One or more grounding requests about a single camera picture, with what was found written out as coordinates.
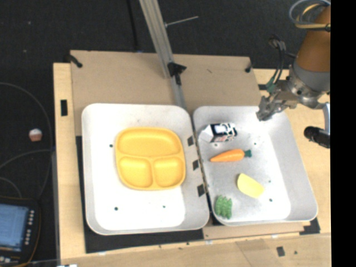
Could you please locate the brown cardboard board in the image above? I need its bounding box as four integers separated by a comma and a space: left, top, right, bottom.
69, 50, 307, 240

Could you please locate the yellow divided plate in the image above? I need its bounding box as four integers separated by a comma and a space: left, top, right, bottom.
114, 126, 187, 191

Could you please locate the white plastic tray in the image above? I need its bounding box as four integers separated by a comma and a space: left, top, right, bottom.
192, 105, 319, 227
81, 103, 210, 236

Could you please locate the black cylinder on white bracket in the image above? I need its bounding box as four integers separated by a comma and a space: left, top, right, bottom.
303, 102, 332, 149

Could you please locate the pink cupcake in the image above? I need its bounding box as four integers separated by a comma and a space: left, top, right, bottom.
28, 128, 43, 142

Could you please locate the orange carrot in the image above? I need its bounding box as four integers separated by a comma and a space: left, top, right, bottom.
210, 148, 253, 164

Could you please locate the yellow lemon slice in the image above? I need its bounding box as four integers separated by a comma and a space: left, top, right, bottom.
236, 172, 265, 199

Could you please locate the black and white milk carton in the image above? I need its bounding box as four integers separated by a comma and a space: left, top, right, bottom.
197, 122, 238, 144

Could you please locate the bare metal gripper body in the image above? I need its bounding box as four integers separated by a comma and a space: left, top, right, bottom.
269, 78, 327, 113

